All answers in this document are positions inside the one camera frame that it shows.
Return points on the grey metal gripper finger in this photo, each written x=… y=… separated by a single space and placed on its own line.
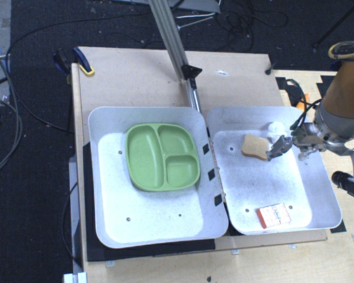
x=275 y=153
x=284 y=140

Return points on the pale brown flat board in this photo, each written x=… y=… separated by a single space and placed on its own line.
x=153 y=78

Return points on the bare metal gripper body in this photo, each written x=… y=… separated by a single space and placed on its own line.
x=309 y=138

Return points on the tan bread slice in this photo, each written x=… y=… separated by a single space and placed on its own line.
x=253 y=146

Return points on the black cylinder on white bracket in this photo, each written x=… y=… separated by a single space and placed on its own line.
x=346 y=183

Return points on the green divided plate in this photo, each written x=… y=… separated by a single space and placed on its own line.
x=153 y=158

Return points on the thin black and white rod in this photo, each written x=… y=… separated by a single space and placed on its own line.
x=216 y=164

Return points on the orange and white packet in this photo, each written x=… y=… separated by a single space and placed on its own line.
x=273 y=215

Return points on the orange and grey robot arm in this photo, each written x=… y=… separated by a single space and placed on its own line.
x=342 y=99

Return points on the white plastic tray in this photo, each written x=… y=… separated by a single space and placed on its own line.
x=262 y=184
x=153 y=217

